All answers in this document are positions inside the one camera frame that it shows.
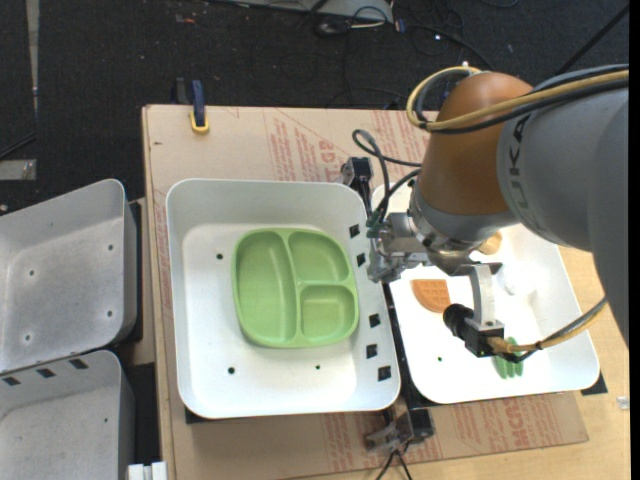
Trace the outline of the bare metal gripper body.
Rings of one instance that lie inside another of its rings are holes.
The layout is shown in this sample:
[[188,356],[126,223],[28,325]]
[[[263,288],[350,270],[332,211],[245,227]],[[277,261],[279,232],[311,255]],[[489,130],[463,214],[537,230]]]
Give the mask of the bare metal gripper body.
[[419,265],[447,268],[453,251],[445,248],[446,242],[446,237],[421,217],[390,213],[371,239],[368,277],[373,282],[390,283]]

